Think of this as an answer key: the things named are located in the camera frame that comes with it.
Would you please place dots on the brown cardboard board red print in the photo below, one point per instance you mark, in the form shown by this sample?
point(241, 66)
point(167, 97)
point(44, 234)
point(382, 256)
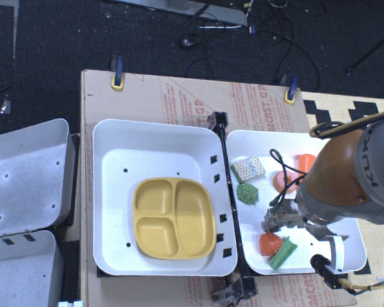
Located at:
point(150, 95)

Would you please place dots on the white plastic tray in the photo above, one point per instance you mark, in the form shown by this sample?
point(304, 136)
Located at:
point(305, 257)
point(117, 210)

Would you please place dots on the white patterned carton green side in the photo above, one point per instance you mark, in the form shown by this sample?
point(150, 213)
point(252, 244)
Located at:
point(251, 168)

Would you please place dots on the yellow divided plate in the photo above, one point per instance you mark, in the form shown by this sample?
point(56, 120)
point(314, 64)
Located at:
point(188, 214)

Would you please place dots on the green toy vegetable stick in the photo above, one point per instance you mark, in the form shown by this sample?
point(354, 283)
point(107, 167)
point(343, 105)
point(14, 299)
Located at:
point(283, 254)

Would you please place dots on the black cylinder on white bracket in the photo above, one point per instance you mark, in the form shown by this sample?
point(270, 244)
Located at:
point(335, 252)

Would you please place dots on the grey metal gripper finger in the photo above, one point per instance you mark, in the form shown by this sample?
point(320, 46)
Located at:
point(279, 227)
point(266, 220)

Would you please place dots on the pink doughnut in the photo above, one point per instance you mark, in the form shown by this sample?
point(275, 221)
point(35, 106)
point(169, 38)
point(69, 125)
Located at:
point(281, 181)

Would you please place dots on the red toy pepper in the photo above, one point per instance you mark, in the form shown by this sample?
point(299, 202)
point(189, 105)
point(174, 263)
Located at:
point(269, 244)

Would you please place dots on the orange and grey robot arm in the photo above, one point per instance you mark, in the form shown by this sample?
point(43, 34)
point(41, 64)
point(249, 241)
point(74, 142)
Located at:
point(340, 171)

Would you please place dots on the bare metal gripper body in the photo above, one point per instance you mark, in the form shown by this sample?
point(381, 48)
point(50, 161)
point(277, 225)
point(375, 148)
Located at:
point(290, 212)

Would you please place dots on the orange carrot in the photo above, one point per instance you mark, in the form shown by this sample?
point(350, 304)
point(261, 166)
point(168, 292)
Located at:
point(305, 163)

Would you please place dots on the thin black rod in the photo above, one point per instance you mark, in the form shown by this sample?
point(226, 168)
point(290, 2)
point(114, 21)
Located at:
point(233, 197)

